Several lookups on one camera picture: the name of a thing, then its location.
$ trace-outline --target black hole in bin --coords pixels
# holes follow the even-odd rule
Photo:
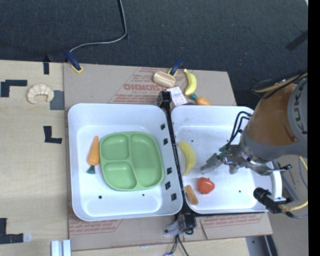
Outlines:
[[[176,199],[177,199],[177,194],[176,193],[171,194],[171,201]]]
[[[171,187],[170,181],[165,184],[165,190],[168,190]]]

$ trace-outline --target yellow toy banana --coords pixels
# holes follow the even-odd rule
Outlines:
[[[193,148],[184,141],[179,141],[178,145],[185,156],[185,171],[184,175],[187,175],[188,172],[195,166],[196,164],[196,154]]]
[[[184,95],[190,96],[195,92],[197,88],[197,78],[194,74],[188,72],[186,68],[183,70],[183,72],[186,74],[186,78],[188,80],[188,85],[184,90]]]

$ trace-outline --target black fabric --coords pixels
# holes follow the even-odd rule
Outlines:
[[[237,104],[251,108],[252,83],[308,66],[305,0],[122,3],[128,38],[73,51],[80,63],[170,68],[183,58],[183,68],[228,72]],[[2,60],[63,62],[64,50],[123,34],[117,0],[1,1],[0,24]]]

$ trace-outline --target green plate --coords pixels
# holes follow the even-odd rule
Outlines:
[[[103,137],[100,163],[105,182],[115,190],[151,189],[164,178],[158,143],[145,132],[117,132]]]

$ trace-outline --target orange toy vegetable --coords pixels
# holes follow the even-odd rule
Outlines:
[[[204,97],[197,97],[197,95],[192,94],[190,96],[190,98],[192,100],[195,100],[195,103],[197,105],[211,106],[211,103],[209,101],[207,101]]]
[[[100,162],[100,153],[99,153],[99,138],[95,136],[89,151],[87,158],[88,164],[90,165],[89,170],[87,171],[90,174],[95,174],[95,166]]]
[[[208,178],[201,177],[197,182],[197,189],[202,194],[209,194],[214,190],[216,185]]]

